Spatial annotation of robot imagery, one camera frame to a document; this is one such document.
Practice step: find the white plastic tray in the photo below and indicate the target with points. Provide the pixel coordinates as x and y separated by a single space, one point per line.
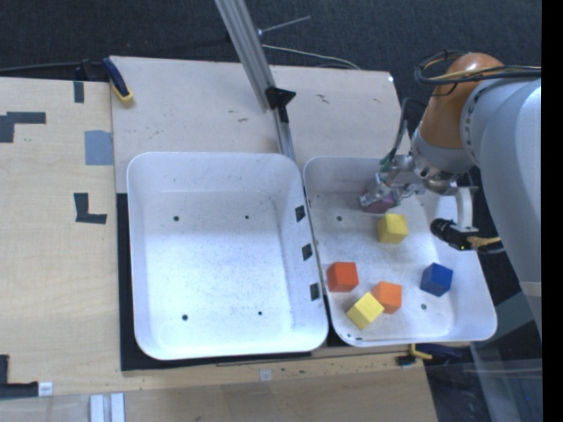
387 257
220 257

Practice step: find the pale wood board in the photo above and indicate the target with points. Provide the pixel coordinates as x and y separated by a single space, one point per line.
198 112

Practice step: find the purple cube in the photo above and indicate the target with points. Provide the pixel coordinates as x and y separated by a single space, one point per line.
382 205

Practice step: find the yellow cube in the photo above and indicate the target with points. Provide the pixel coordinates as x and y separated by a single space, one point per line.
365 310
391 228

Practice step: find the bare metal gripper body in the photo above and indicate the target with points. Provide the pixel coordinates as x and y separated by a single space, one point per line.
418 176

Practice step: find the red-orange cube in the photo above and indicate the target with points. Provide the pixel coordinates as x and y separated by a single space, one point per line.
342 276

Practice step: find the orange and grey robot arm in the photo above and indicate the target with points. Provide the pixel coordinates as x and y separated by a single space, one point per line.
506 147

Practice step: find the orange cube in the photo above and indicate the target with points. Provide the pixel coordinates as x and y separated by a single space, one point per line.
388 296

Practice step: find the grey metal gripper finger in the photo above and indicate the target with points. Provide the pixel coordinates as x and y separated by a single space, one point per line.
371 196
398 195

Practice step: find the black cylinder on white bracket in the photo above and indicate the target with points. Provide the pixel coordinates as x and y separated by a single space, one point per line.
453 231

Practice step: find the blue cube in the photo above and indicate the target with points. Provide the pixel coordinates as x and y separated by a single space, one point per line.
436 279

